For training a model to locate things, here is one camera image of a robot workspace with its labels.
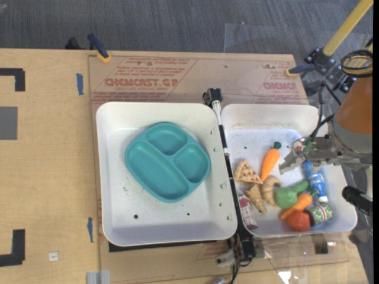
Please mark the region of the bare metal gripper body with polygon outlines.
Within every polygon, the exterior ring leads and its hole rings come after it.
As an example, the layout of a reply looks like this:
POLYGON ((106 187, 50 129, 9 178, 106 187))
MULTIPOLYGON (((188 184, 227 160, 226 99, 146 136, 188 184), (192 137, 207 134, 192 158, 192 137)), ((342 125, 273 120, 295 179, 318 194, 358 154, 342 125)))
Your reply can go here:
POLYGON ((294 156, 292 165, 299 166, 305 161, 311 162, 314 170, 324 165, 346 166, 354 170, 372 166, 372 154, 349 147, 337 137, 326 134, 321 137, 302 137, 292 145, 294 156))

